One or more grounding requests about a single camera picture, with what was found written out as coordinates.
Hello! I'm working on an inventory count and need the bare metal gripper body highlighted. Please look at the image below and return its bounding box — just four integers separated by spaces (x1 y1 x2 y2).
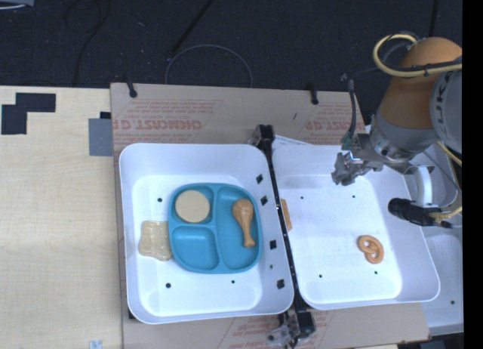
347 133 411 173

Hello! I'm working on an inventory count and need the white plastic tray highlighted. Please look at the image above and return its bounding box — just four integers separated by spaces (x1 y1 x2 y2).
269 143 441 311
118 142 295 325

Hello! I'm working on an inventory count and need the orange toy food piece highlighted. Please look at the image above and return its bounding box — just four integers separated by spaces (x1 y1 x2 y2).
279 197 293 233

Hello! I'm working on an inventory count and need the thin black rod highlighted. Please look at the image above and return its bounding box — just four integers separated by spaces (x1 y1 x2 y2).
263 138 305 314

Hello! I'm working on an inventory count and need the orange toy pretzel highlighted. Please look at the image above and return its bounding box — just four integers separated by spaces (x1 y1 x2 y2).
356 234 385 265

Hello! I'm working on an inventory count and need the tan toy chicken drumstick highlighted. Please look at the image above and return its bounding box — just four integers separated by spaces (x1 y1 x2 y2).
231 198 257 249

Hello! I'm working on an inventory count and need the brown cardboard board, red print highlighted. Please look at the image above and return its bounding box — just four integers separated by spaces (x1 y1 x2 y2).
109 82 432 349

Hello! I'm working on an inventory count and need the round beige biscuit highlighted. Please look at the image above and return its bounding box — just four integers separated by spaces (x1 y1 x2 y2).
174 190 211 224

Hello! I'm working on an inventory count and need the blue divided plate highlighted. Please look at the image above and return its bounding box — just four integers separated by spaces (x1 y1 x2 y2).
167 182 263 275

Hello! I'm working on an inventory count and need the beige toy bread slice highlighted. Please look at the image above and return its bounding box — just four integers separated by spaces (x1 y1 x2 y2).
137 219 174 262

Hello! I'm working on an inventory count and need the black cylinder on white bracket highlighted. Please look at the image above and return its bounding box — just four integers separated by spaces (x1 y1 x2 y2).
387 164 453 229

